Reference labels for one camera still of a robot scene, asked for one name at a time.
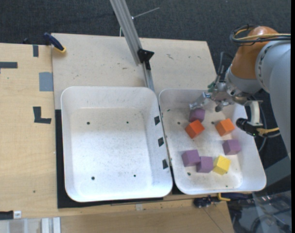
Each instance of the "yellow block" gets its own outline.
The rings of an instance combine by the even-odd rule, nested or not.
[[[224,156],[219,155],[214,161],[213,161],[213,171],[217,172],[218,174],[225,174],[227,173],[229,166],[230,166],[231,160],[227,159]]]

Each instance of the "aluminum rail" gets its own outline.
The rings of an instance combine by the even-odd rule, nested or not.
[[[143,65],[145,82],[148,88],[155,91],[153,78],[150,69],[147,68],[146,62],[141,62],[139,58],[138,51],[142,49],[141,42],[137,30],[134,26],[132,17],[130,15],[127,3],[125,0],[110,0],[110,3],[115,12],[116,18],[119,22],[119,25],[122,29],[124,37],[127,41],[127,44],[130,48],[131,54],[134,58],[136,65]]]

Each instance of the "blue clamp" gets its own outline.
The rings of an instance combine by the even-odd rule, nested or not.
[[[56,38],[54,38],[51,34],[47,32],[44,33],[44,38],[47,42],[54,45],[54,49],[58,50],[60,53],[64,53],[66,51],[66,48],[62,46],[62,44]]]

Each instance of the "black bracket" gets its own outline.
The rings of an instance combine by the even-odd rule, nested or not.
[[[154,52],[144,50],[144,49],[139,49],[138,55],[139,55],[139,60],[141,61],[141,63],[145,62],[146,69],[151,70],[151,65],[149,64],[149,60],[154,55]]]

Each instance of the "orange block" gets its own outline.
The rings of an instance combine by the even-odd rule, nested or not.
[[[225,120],[220,121],[215,126],[215,128],[218,131],[218,133],[220,134],[220,136],[223,136],[223,135],[231,133],[235,129],[235,126],[232,123],[232,121],[229,118],[227,118]]]
[[[201,124],[199,120],[195,120],[194,122],[191,122],[186,128],[185,128],[187,134],[193,139],[197,135],[199,135],[203,130],[205,130],[205,127]]]

